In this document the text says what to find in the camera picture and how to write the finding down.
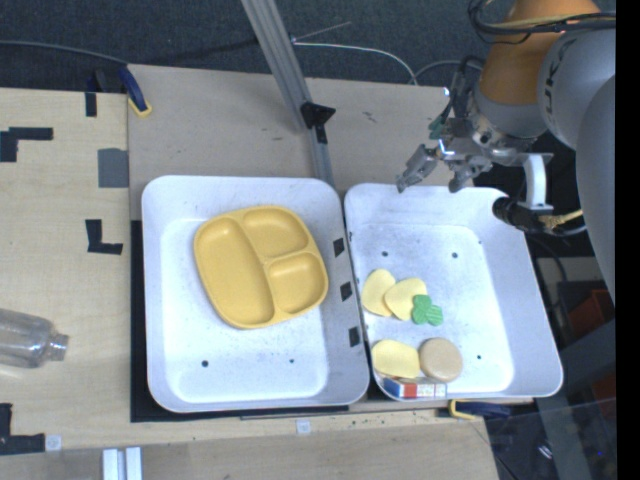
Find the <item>tan cookie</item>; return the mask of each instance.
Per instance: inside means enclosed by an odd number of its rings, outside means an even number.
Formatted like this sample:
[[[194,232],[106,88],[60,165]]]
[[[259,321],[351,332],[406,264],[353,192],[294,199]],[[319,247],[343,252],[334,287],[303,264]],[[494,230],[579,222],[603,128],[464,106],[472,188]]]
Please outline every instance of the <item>tan cookie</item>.
[[[420,346],[420,369],[438,382],[451,382],[462,372],[462,355],[445,338],[431,338]]]

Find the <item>plastic bottle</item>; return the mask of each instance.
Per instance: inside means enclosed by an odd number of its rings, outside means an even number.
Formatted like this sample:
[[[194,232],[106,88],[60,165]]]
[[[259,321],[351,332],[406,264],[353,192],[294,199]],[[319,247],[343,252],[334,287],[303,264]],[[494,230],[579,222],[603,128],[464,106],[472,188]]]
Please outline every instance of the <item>plastic bottle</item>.
[[[68,342],[49,320],[0,308],[0,363],[37,368],[62,361]]]

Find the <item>yellow cookie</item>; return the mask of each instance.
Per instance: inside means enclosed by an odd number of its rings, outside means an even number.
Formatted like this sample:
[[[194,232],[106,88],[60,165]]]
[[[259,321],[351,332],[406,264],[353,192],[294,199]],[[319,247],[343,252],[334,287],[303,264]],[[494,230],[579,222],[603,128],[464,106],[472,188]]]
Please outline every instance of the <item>yellow cookie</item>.
[[[400,320],[409,320],[416,295],[427,295],[427,285],[422,279],[409,277],[389,288],[384,294],[384,301]]]
[[[420,375],[418,351],[395,340],[381,340],[371,349],[373,368],[391,377],[413,379]]]
[[[388,270],[379,268],[371,272],[364,282],[360,296],[365,309],[376,315],[391,316],[391,310],[384,302],[384,294],[394,284],[396,284],[396,278]]]

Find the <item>yellow divided plate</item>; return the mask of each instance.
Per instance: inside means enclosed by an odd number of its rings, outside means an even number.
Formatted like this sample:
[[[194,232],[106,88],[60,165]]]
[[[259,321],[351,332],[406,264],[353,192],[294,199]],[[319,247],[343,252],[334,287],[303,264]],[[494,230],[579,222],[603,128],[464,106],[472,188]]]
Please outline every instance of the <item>yellow divided plate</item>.
[[[295,213],[254,206],[205,222],[193,242],[198,273],[220,317],[266,327],[319,305],[329,279],[318,247]]]

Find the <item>black tape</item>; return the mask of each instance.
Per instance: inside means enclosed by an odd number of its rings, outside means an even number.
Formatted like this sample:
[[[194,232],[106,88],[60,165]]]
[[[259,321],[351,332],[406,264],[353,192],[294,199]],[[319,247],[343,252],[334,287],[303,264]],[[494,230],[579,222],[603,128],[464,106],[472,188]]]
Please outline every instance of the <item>black tape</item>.
[[[87,219],[87,237],[89,238],[89,247],[87,252],[97,252],[100,254],[122,254],[123,244],[105,244],[102,243],[102,220]]]
[[[98,117],[98,99],[95,92],[84,93],[84,107],[87,117]]]
[[[10,127],[0,132],[0,162],[18,161],[18,141],[53,140],[53,128]]]
[[[349,345],[351,347],[360,345],[360,330],[357,327],[349,329]]]
[[[12,404],[0,404],[0,455],[43,452],[45,450],[44,434],[11,435],[11,407]]]
[[[349,297],[353,295],[353,290],[351,289],[351,283],[346,282],[340,287],[340,296],[342,297],[342,301],[344,302]]]
[[[337,258],[344,252],[344,240],[342,238],[338,238],[333,241],[333,254]]]

